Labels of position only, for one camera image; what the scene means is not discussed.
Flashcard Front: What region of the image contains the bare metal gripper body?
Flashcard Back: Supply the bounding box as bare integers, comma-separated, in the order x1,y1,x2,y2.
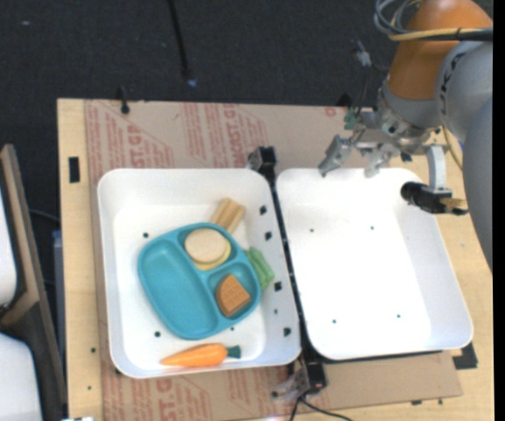
351,108,437,156

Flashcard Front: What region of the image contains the white plastic tray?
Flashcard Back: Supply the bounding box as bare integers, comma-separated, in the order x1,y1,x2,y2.
96,168,302,380
274,167,474,362

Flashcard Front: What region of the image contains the brown cardboard board red print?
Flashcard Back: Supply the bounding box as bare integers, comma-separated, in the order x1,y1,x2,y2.
83,99,464,421

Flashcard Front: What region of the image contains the beige wooden bread stick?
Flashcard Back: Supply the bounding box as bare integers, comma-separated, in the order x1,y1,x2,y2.
210,197,247,233

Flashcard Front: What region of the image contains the green ridged toy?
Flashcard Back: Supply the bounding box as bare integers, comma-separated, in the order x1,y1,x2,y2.
246,246,276,292

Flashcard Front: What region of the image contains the round beige biscuit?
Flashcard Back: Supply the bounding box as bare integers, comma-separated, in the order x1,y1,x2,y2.
183,228,232,272

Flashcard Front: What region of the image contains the brown waffle slice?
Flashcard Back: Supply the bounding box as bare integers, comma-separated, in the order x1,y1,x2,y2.
215,273,253,318

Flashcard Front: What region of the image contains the blue divided plate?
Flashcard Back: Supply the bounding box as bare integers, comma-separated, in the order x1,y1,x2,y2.
137,222,263,341

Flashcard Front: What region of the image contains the orange carrot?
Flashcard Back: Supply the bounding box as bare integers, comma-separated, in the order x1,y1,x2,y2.
160,343,242,367

